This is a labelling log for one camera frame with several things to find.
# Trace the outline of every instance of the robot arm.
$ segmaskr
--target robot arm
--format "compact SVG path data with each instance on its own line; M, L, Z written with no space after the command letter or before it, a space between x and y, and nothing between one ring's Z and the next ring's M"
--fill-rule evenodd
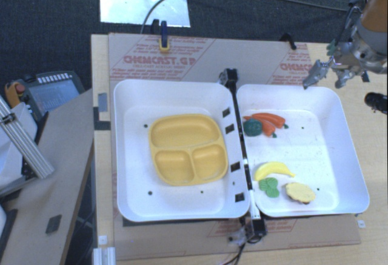
M361 12L360 0L350 2L344 29L350 25L353 12ZM387 0L368 0L361 16L352 27L349 42L339 43L339 37L327 47L329 61L317 60L309 75L303 81L303 87L324 78L329 69L338 76L336 88L346 85L348 79L360 75L363 81L369 81L367 71L387 74Z

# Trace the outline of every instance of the screen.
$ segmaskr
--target screen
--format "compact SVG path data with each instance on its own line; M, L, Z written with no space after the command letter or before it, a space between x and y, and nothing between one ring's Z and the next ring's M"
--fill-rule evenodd
M29 89L33 100L42 115L44 115L45 112L54 110L79 95L77 88L70 80L33 86L29 87Z

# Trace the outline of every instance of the dark floor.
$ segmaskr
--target dark floor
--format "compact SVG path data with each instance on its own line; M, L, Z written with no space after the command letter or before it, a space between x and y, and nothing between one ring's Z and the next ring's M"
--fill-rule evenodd
M348 2L300 1L336 8L347 8ZM170 34L278 40L288 32L295 41L328 43L344 21L344 12L277 0L188 0L188 5L191 27L171 28ZM139 29L139 25L101 23L99 0L0 0L0 84L26 73L74 70L89 89L92 82L90 35L139 33ZM84 257L85 263L79 264L90 262L87 260L91 242L88 225L93 221L93 209L88 186L69 264L77 264Z

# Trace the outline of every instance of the orange carrot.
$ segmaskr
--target orange carrot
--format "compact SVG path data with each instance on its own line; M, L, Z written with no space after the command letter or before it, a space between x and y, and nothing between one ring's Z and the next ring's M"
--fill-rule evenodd
M274 138L276 138L276 135L275 135L276 127L274 125L272 125L270 122L266 121L265 119L257 119L257 120L261 122L263 132L266 136L273 136Z
M286 120L283 117L279 115L271 114L271 113L252 114L252 118L255 118L259 121L264 119L270 122L271 124L275 125L277 128L282 128L284 126L284 123L286 122Z

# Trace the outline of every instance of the toy banana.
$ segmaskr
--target toy banana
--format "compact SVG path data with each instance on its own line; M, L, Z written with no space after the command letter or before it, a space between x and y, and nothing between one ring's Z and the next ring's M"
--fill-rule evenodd
M295 176L295 174L292 173L284 163L281 163L279 161L270 161L258 167L253 178L255 181L260 181L271 173L279 173L292 177Z

